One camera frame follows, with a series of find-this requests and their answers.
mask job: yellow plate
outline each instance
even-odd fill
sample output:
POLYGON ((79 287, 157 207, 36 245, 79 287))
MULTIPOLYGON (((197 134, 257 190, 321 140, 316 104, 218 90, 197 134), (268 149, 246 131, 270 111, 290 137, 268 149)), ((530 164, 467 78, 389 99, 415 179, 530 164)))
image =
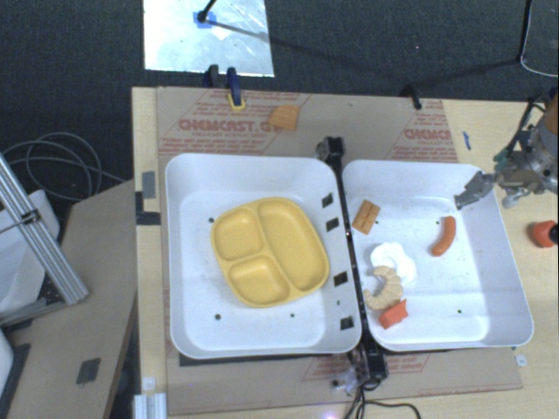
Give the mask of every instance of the yellow plate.
POLYGON ((211 245, 233 293, 252 307, 271 307, 321 287, 330 263, 303 210, 282 197, 259 199, 221 215, 211 245))

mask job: blue clamp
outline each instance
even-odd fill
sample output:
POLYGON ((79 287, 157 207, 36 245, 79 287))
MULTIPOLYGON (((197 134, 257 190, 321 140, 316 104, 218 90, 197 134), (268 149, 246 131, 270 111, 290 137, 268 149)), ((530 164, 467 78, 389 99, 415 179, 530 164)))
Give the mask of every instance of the blue clamp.
POLYGON ((227 93, 227 100, 231 109, 236 112, 240 112, 245 109, 245 100, 241 96, 241 86, 238 83, 237 70, 233 67, 227 69, 227 87, 229 88, 229 93, 227 93))
POLYGON ((235 112, 240 112, 245 109, 245 100, 243 100, 241 96, 241 86, 238 83, 238 75, 235 68, 231 67, 227 69, 227 84, 224 85, 219 79, 219 66, 211 65, 204 73, 202 84, 207 88, 228 88, 227 100, 229 101, 231 109, 235 112))

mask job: toy sausage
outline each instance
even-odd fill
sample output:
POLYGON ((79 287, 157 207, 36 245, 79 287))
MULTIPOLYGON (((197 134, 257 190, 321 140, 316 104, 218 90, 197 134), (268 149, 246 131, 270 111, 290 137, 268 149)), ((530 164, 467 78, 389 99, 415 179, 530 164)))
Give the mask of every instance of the toy sausage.
POLYGON ((431 249, 433 256, 443 255, 452 245, 456 236, 456 219, 452 216, 445 217, 443 224, 443 236, 431 249))

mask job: orange object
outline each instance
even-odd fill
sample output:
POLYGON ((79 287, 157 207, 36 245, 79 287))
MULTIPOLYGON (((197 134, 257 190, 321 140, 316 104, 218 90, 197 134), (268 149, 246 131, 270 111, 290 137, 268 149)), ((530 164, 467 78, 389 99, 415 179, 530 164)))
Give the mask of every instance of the orange object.
POLYGON ((378 320, 381 322, 381 326, 384 327, 384 329, 394 326, 396 323, 399 323, 408 316, 408 312, 405 310, 405 302, 406 300, 402 299, 402 301, 395 306, 392 306, 389 310, 378 317, 378 320))
POLYGON ((276 107, 268 117, 268 124, 282 129, 295 130, 299 118, 299 107, 284 105, 276 107))
POLYGON ((361 208, 357 211, 357 216, 355 216, 351 226, 363 234, 369 234, 380 210, 381 208, 374 203, 363 200, 361 208))
POLYGON ((549 237, 549 232, 556 225, 552 220, 547 222, 539 222, 532 227, 532 237, 541 247, 553 247, 555 244, 549 237))
POLYGON ((545 126, 553 135, 557 135, 557 93, 545 111, 545 126))
POLYGON ((445 217, 443 224, 443 236, 433 245, 431 254, 433 256, 441 256, 450 248, 454 237, 456 236, 456 219, 452 216, 445 217))

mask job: wooden table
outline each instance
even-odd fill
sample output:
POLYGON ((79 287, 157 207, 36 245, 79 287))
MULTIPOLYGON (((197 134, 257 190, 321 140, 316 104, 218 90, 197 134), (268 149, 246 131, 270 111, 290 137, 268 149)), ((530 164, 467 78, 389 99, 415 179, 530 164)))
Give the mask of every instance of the wooden table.
POLYGON ((72 207, 62 250, 90 293, 7 335, 31 345, 8 419, 110 416, 136 320, 134 225, 132 182, 72 207), (78 384, 84 362, 97 372, 78 384))
MULTIPOLYGON (((137 88, 133 92, 135 122, 135 190, 142 190, 142 173, 157 169, 156 90, 137 88)), ((490 172, 493 156, 512 137, 521 114, 522 103, 443 101, 459 162, 471 163, 490 172), (463 132, 472 146, 466 148, 463 132)), ((505 194, 496 189, 497 196, 505 194)), ((159 195, 144 200, 145 211, 159 211, 159 195)), ((559 411, 559 335, 557 296, 557 248, 536 247, 527 235, 534 222, 557 219, 557 197, 553 194, 522 199, 516 208, 501 210, 514 257, 521 274, 535 323, 533 339, 516 350, 525 356, 521 368, 520 390, 446 395, 405 399, 414 403, 424 417, 525 418, 556 417, 559 411)), ((143 394, 164 393, 166 386, 165 344, 162 296, 162 247, 157 226, 140 225, 138 241, 138 295, 141 336, 141 370, 154 377, 156 385, 143 385, 143 394)), ((317 405, 285 409, 239 411, 205 414, 197 417, 223 418, 338 418, 347 405, 317 405)), ((409 418, 409 410, 367 407, 366 417, 409 418)))

